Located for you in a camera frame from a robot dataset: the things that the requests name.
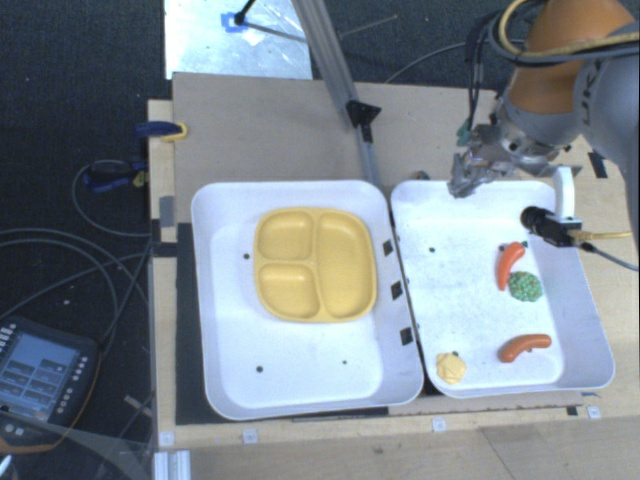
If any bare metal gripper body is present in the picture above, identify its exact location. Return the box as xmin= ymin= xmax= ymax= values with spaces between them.
xmin=466 ymin=123 xmax=557 ymax=175

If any green peas cluster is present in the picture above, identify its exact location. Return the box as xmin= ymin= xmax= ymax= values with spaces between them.
xmin=507 ymin=270 xmax=544 ymax=304

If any orange carrot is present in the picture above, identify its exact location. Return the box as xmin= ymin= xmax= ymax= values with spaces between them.
xmin=496 ymin=240 xmax=529 ymax=292

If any black cylinder on white bracket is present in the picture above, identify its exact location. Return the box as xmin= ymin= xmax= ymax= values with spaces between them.
xmin=519 ymin=166 xmax=585 ymax=248

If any yellow divided plate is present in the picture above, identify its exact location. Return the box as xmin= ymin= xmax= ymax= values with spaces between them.
xmin=253 ymin=206 xmax=378 ymax=325

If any white plastic tray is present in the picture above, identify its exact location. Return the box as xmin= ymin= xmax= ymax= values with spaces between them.
xmin=389 ymin=179 xmax=616 ymax=400
xmin=190 ymin=179 xmax=425 ymax=422

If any brown cardboard board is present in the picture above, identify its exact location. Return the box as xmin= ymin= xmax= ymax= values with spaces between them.
xmin=171 ymin=71 xmax=640 ymax=418

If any yellow lumpy toy food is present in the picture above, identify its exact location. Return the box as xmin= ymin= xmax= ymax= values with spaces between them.
xmin=435 ymin=351 xmax=468 ymax=385

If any orange-brown sausage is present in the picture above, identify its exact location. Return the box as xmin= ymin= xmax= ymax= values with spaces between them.
xmin=497 ymin=333 xmax=553 ymax=364

